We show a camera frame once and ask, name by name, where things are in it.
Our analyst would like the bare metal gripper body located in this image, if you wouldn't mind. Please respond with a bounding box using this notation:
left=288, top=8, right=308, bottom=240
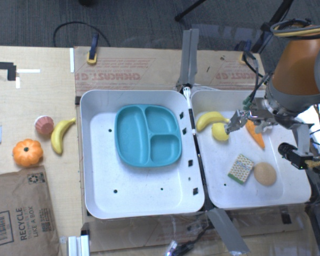
left=248, top=97, right=281, bottom=125

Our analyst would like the orange carrot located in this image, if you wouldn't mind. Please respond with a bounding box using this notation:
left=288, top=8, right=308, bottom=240
left=245, top=119, right=266, bottom=150

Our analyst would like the yellow lemon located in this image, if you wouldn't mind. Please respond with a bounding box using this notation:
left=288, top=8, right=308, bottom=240
left=211, top=122, right=230, bottom=142

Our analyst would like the yellow banana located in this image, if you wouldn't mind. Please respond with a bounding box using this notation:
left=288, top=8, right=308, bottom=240
left=50, top=117, right=77, bottom=155
left=195, top=111, right=230, bottom=133

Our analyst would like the green and white carton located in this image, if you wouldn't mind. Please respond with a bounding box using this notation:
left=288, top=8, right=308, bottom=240
left=227, top=153, right=255, bottom=185

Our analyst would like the beige round bread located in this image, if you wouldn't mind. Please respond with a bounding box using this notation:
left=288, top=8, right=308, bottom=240
left=253, top=162, right=277, bottom=187

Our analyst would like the white plastic tray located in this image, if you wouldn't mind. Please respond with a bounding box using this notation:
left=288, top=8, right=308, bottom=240
left=190, top=89, right=313, bottom=211
left=79, top=89, right=206, bottom=220

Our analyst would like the brown cardboard board red print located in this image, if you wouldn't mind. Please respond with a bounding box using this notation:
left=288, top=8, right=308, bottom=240
left=74, top=46, right=311, bottom=253

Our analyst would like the blue divided plate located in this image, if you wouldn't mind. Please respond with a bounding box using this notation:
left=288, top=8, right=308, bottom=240
left=114, top=104, right=183, bottom=168

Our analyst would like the pink cupcake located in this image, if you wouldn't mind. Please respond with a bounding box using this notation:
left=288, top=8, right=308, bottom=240
left=34, top=115, right=55, bottom=136

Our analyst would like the orange pumpkin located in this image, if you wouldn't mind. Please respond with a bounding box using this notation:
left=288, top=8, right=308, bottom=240
left=12, top=138, right=44, bottom=168

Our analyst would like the brown paper bag black print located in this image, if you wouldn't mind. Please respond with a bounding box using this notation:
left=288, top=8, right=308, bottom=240
left=0, top=165, right=61, bottom=256

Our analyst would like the black cylinder on white bracket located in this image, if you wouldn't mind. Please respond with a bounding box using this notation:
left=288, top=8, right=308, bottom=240
left=277, top=122, right=315, bottom=171

